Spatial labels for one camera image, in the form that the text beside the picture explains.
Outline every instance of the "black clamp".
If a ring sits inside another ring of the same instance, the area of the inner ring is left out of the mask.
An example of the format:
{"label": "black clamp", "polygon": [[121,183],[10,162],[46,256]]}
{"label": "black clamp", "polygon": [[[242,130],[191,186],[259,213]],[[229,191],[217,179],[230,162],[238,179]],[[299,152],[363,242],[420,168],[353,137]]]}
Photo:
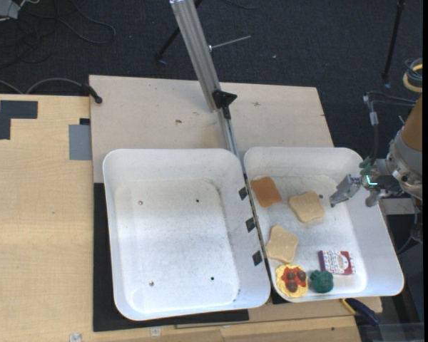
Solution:
{"label": "black clamp", "polygon": [[221,109],[223,111],[223,117],[225,119],[231,119],[230,109],[228,106],[237,98],[238,96],[231,93],[226,93],[221,90],[214,90],[213,99],[215,106],[217,109]]}

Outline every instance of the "green light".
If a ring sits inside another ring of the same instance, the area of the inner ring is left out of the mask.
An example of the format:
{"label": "green light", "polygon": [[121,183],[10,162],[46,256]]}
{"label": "green light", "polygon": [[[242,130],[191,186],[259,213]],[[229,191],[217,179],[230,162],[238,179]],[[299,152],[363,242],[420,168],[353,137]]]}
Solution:
{"label": "green light", "polygon": [[371,186],[378,185],[377,182],[371,182],[369,175],[366,175],[366,180],[368,181],[368,185],[371,185]]}

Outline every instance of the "wooden table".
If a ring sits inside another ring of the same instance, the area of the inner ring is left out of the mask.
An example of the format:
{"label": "wooden table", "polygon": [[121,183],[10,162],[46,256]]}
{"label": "wooden table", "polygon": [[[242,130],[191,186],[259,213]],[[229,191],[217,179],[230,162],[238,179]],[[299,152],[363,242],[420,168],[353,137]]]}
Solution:
{"label": "wooden table", "polygon": [[[168,102],[169,93],[180,98],[187,98],[181,94],[187,90],[197,98],[202,95],[198,82],[192,81],[91,76],[90,84],[103,97],[103,109],[109,110],[117,109],[111,105],[117,95],[139,93],[139,98],[149,99],[158,91],[159,96],[152,97],[154,105]],[[222,85],[223,90],[238,94],[230,109],[242,154],[253,145],[332,146],[315,88]],[[266,341],[289,336],[295,341],[361,341],[354,317],[339,300],[268,302],[250,309],[249,321],[228,326],[93,332],[93,183],[101,181],[101,151],[114,145],[100,134],[98,118],[103,114],[88,97],[0,95],[0,103],[2,100],[36,101],[38,117],[12,118],[9,139],[0,140],[0,342],[66,342],[70,335],[73,341],[80,336],[78,341],[83,342],[263,341],[265,336]],[[69,128],[79,125],[80,118],[91,118],[92,113],[96,115],[91,123],[93,159],[73,159]],[[203,116],[210,116],[203,106],[190,112],[192,119],[188,112],[185,117],[182,114],[173,111],[167,123],[160,122],[161,130],[169,125],[180,130],[191,120],[201,125]],[[270,115],[275,122],[269,122]],[[251,130],[251,123],[257,129]],[[287,126],[287,136],[254,136],[254,131],[262,132],[260,126],[283,128],[282,123]],[[218,140],[216,135],[211,138],[213,142],[207,141],[206,147]],[[378,313],[382,310],[379,297],[361,300]]]}

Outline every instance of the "light wood surface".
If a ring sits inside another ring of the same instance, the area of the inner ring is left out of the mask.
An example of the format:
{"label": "light wood surface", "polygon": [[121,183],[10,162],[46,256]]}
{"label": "light wood surface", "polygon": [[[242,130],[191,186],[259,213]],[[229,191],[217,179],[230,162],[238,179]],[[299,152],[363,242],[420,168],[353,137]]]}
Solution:
{"label": "light wood surface", "polygon": [[[118,81],[111,90],[121,85]],[[95,89],[110,100],[103,87]],[[289,333],[295,341],[361,341],[353,316],[337,300],[266,304],[250,310],[247,323],[229,326],[93,332],[93,161],[70,160],[68,148],[68,126],[90,117],[92,100],[42,95],[0,95],[0,100],[39,102],[37,119],[12,119],[11,139],[0,140],[0,342],[67,342],[71,333],[80,333],[83,342],[281,341]],[[240,138],[241,125],[235,129]],[[328,138],[320,133],[321,142]],[[362,301],[381,311],[379,298]]]}

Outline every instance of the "small packaged box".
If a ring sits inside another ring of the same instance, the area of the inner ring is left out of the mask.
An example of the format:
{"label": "small packaged box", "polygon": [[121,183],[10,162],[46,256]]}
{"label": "small packaged box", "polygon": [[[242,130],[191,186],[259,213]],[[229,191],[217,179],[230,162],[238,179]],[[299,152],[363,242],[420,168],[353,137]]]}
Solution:
{"label": "small packaged box", "polygon": [[348,251],[319,251],[321,270],[326,270],[336,275],[351,275],[355,273],[354,260]]}

